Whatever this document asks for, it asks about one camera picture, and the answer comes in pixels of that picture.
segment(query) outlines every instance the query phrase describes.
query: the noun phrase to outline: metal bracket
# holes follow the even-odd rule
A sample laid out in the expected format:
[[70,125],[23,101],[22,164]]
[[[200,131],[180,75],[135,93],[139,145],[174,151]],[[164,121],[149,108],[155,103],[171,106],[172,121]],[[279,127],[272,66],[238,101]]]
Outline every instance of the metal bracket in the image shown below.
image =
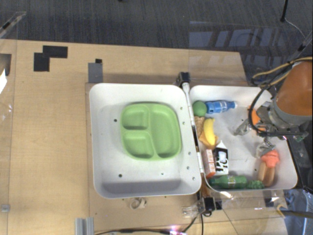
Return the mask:
[[189,83],[189,82],[190,82],[189,72],[180,72],[176,78],[174,85],[177,85],[178,87],[182,88],[183,83]]
[[94,235],[93,217],[76,218],[75,235]]
[[1,205],[1,212],[10,212],[10,205]]
[[184,218],[195,218],[199,214],[207,217],[217,209],[217,205],[213,197],[203,197],[191,206],[182,208],[182,216]]
[[200,173],[204,173],[203,161],[202,161],[202,157],[201,157],[201,153],[200,152],[197,152],[197,158],[198,158],[198,164],[199,164]]

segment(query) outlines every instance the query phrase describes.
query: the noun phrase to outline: black square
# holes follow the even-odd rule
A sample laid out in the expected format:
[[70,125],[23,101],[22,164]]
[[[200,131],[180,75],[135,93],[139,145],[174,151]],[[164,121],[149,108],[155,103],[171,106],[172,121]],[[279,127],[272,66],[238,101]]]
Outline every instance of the black square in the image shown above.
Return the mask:
[[34,71],[49,71],[50,59],[42,53],[34,53]]
[[43,57],[67,58],[67,47],[44,45]]

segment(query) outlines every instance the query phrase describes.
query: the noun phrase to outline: yellow banana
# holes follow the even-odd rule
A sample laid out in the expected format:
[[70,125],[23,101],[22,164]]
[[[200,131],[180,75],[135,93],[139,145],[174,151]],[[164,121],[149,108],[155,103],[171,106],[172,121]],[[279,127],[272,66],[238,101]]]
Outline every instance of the yellow banana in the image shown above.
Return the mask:
[[203,132],[210,145],[215,145],[215,135],[213,130],[214,118],[207,118],[203,124]]

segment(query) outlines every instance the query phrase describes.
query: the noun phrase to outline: water bottle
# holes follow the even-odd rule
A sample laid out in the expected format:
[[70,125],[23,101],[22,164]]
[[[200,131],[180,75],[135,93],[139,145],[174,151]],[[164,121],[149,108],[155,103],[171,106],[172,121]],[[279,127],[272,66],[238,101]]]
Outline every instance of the water bottle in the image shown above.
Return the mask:
[[207,107],[207,114],[225,112],[228,109],[235,109],[237,107],[236,102],[225,100],[209,101],[205,102],[205,105]]

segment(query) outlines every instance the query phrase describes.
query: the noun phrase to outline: green plate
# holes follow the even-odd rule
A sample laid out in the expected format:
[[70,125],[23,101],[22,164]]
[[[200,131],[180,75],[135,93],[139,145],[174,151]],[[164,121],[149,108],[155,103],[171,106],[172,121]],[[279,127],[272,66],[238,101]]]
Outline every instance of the green plate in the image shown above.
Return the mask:
[[163,104],[138,103],[125,107],[121,136],[126,153],[134,159],[169,159],[181,151],[177,116]]

